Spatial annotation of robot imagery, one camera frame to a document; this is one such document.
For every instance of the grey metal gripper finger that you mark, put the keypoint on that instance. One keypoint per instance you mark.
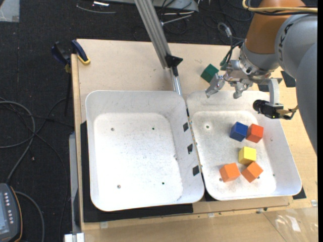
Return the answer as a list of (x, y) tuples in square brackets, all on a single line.
[(214, 86), (239, 88)]

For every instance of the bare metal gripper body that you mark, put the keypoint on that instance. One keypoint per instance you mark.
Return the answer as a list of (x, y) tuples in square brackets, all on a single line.
[(239, 73)]

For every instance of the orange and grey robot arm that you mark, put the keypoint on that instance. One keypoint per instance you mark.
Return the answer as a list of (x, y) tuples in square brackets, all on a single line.
[(295, 49)]

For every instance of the green cube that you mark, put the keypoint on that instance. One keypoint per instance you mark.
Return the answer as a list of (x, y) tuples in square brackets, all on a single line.
[(209, 73)]

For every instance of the blue cube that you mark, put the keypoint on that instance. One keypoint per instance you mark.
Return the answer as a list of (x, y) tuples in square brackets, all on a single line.
[(238, 132)]

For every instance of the red cube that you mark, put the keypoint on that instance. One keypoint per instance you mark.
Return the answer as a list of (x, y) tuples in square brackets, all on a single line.
[(255, 133)]

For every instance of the white plastic tray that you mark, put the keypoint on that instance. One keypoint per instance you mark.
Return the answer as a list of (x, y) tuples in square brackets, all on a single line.
[(217, 147), (136, 155)]

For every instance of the yellow cube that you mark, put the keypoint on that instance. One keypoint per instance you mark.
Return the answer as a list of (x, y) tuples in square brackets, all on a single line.
[(247, 155)]

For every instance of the orange cube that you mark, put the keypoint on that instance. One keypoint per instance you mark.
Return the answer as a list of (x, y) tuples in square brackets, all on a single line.
[(229, 173), (252, 172)]

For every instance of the pale wood board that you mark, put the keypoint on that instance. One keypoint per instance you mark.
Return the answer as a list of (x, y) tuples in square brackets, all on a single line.
[(126, 67)]

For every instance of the black cylinder on white bracket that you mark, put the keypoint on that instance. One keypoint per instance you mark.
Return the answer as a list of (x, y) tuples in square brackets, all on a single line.
[(265, 108)]

